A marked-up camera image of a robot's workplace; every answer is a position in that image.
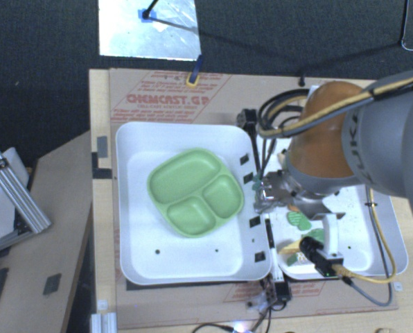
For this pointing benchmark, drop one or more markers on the thin black and white rod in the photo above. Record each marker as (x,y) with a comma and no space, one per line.
(271,241)

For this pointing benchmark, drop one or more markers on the brown cardboard board red print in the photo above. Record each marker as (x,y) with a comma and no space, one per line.
(165,95)

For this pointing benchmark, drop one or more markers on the green toy vegetable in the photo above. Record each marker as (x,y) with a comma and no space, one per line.
(298,219)

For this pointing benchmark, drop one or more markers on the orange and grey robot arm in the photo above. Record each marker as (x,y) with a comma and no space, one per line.
(383,141)

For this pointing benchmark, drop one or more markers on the yellow toy pizza slice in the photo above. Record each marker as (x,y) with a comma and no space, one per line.
(289,247)

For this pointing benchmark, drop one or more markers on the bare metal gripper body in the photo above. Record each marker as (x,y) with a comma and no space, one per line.
(282,191)

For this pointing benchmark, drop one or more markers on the black cylinder on white bracket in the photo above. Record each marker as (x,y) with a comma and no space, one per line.
(330,236)

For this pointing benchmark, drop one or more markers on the orange toy carrot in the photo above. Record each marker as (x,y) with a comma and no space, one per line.
(292,206)

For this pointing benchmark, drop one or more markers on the green and white packet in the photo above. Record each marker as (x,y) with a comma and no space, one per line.
(296,258)

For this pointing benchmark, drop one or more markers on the white plastic tray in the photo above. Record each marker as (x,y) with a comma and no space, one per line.
(359,248)
(192,258)

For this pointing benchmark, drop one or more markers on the green divided plate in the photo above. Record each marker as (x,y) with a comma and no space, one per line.
(192,189)

